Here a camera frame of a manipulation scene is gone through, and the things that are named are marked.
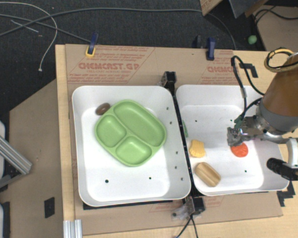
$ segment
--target black fabric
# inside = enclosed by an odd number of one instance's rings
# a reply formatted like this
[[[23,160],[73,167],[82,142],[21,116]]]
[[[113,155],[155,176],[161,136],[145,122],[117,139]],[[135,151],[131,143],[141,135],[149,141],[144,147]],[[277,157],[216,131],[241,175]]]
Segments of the black fabric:
[[[31,3],[50,14],[88,7],[129,7],[143,9],[200,9],[199,0],[0,0]],[[274,5],[282,5],[274,0]],[[298,0],[287,0],[287,6],[298,6]],[[36,19],[45,14],[38,9],[12,4],[0,4],[0,13]],[[263,50],[258,42],[250,45],[247,38],[254,32],[251,17],[235,19],[230,3],[223,0],[211,13],[219,18],[232,33],[237,49]],[[216,40],[217,49],[233,49],[226,29],[213,17],[196,12],[130,12],[89,11],[55,18],[58,27],[90,39],[99,33],[98,42],[104,45],[190,48],[197,35],[202,45],[208,37]],[[51,20],[43,23],[53,25]],[[0,33],[16,27],[10,18],[0,17]],[[31,25],[34,32],[21,29],[0,37],[0,117],[56,78],[54,47],[38,68],[45,50],[54,37],[54,30]],[[55,44],[86,44],[86,42],[59,33]]]

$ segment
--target dark brown oval object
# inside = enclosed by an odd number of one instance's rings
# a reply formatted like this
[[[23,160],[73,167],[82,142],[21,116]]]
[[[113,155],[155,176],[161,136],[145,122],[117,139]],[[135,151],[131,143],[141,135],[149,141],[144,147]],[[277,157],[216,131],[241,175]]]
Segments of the dark brown oval object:
[[[101,116],[109,109],[110,109],[110,104],[109,103],[103,103],[102,105],[97,107],[96,114]]]

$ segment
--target green plate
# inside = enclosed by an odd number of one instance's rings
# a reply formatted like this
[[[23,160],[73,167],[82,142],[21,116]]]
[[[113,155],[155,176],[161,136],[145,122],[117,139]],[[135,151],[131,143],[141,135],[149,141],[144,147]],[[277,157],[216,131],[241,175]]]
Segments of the green plate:
[[[165,143],[166,129],[142,105],[123,100],[100,117],[95,136],[117,160],[136,167],[148,161]]]

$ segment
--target blue clamp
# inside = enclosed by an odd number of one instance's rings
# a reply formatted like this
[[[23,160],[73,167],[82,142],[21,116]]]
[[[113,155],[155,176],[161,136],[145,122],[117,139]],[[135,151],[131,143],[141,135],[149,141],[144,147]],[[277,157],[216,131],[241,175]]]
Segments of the blue clamp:
[[[87,47],[86,49],[85,55],[89,58],[92,58],[95,54],[95,50],[96,50],[95,45],[97,44],[98,36],[99,36],[98,33],[96,32],[93,33],[89,47]]]
[[[207,60],[213,61],[214,60],[214,49],[215,49],[215,39],[213,37],[209,37],[207,40],[207,46],[208,49],[207,53]]]

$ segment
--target green ball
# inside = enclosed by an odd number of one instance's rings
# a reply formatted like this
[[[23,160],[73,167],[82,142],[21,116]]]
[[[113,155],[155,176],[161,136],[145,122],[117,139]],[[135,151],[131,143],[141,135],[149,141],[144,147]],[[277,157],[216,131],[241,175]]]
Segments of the green ball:
[[[255,44],[256,42],[257,42],[257,37],[256,37],[256,35],[251,35],[251,36],[248,37],[248,43],[249,43],[250,45]]]

